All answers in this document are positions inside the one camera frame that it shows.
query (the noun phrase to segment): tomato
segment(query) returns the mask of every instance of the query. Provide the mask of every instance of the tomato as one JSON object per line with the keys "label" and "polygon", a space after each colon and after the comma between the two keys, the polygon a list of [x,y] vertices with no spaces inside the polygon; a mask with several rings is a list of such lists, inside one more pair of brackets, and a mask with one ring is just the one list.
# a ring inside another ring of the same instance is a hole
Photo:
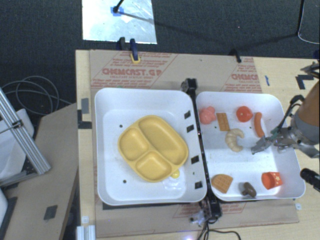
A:
{"label": "tomato", "polygon": [[248,108],[247,106],[241,106],[236,111],[236,117],[240,122],[243,122],[243,123],[248,122],[253,116],[254,114],[252,113],[250,108]]}

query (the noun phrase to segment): yellow plate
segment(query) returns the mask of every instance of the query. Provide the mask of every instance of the yellow plate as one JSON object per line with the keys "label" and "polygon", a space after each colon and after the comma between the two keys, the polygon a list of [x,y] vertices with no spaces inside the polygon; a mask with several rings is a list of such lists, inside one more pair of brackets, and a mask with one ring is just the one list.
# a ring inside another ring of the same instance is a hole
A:
{"label": "yellow plate", "polygon": [[130,125],[118,139],[118,150],[148,182],[159,182],[181,167],[189,155],[181,136],[162,118],[148,115]]}

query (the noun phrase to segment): silver metal sheet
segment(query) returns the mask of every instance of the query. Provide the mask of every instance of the silver metal sheet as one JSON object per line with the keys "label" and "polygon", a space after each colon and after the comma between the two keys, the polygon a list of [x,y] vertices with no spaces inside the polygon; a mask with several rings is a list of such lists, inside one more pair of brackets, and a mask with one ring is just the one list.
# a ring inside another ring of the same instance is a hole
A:
{"label": "silver metal sheet", "polygon": [[157,44],[151,0],[124,0],[120,14],[112,8],[120,0],[82,0],[84,40],[116,42],[134,38],[137,43]]}

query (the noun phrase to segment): blue mark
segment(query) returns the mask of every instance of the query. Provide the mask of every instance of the blue mark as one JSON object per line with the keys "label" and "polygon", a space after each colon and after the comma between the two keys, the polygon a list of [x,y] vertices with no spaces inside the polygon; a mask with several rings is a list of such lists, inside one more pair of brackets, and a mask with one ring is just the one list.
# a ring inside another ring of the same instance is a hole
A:
{"label": "blue mark", "polygon": [[265,77],[266,84],[267,84],[268,86],[270,86],[270,84],[269,84],[269,78],[268,78],[266,75],[265,75],[264,77]]}
{"label": "blue mark", "polygon": [[112,13],[113,16],[115,16],[115,17],[120,17],[120,16],[121,16],[120,13],[125,13],[125,10],[124,10],[121,6],[119,7],[118,12],[117,12],[117,13],[114,13],[114,7],[110,7],[110,11],[111,11],[111,13]]}

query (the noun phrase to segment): dark floor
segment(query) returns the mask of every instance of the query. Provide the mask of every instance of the dark floor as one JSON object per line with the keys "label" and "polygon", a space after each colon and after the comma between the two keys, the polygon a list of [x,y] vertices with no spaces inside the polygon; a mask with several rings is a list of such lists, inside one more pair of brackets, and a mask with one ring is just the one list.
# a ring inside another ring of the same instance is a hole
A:
{"label": "dark floor", "polygon": [[[158,44],[140,44],[140,51],[227,55],[235,48],[241,56],[311,58],[319,49],[296,35],[301,0],[151,1]],[[319,8],[320,0],[305,0],[301,36],[312,42],[319,42]],[[42,76],[74,103],[75,50],[115,48],[82,39],[82,0],[0,0],[0,87]],[[50,112],[44,96],[22,93],[21,101]],[[30,117],[34,123],[39,118]]]}

